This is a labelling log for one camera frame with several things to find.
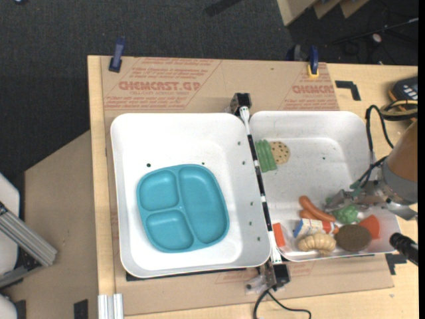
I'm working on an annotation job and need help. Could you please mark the green toy beans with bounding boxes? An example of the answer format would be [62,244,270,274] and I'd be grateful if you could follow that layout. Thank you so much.
[254,139,278,173]

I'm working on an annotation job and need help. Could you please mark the green toy broccoli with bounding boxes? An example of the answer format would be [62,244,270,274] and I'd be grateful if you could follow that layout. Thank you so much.
[326,197,361,225]

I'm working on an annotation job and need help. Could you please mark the beige toy croissant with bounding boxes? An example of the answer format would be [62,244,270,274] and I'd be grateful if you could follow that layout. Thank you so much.
[297,233,337,256]

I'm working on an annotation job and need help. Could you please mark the blue divided plate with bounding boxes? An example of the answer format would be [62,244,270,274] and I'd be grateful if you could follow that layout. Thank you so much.
[135,163,230,254]

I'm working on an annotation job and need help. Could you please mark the orange toy pizza slice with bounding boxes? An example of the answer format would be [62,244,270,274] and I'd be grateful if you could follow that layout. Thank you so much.
[358,214,381,240]

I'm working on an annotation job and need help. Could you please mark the black cylinder on white bracket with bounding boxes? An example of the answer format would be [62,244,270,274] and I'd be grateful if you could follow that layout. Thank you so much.
[387,201,418,267]

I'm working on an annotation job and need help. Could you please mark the thin black and white rod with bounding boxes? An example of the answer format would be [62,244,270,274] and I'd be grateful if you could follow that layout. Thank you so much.
[239,106,283,264]

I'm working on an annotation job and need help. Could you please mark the white and orange carton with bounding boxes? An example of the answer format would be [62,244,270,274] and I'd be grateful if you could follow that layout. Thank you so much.
[292,218,340,239]

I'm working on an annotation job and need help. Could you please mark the orange and white packet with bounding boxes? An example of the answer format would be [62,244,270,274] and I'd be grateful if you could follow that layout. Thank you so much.
[272,223,287,248]

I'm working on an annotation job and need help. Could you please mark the brown round toy patty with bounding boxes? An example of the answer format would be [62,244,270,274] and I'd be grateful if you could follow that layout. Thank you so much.
[335,223,373,253]

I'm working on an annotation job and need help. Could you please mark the brown cardboard board red print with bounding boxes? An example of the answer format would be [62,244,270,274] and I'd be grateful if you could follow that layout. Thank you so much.
[99,56,396,316]

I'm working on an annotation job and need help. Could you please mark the white plastic tray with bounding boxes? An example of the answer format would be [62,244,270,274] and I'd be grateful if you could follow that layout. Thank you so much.
[110,112,272,278]
[248,110,404,263]

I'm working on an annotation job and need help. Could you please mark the tan chocolate chip biscuit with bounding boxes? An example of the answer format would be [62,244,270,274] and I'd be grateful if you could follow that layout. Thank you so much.
[268,140,292,165]

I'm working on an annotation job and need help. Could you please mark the black block with thin wires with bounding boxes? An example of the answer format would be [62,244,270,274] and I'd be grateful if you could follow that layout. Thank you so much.
[260,263,292,292]
[230,92,252,113]

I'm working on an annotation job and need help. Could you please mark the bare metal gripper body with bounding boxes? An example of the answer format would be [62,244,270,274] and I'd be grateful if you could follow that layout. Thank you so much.
[347,178,393,212]

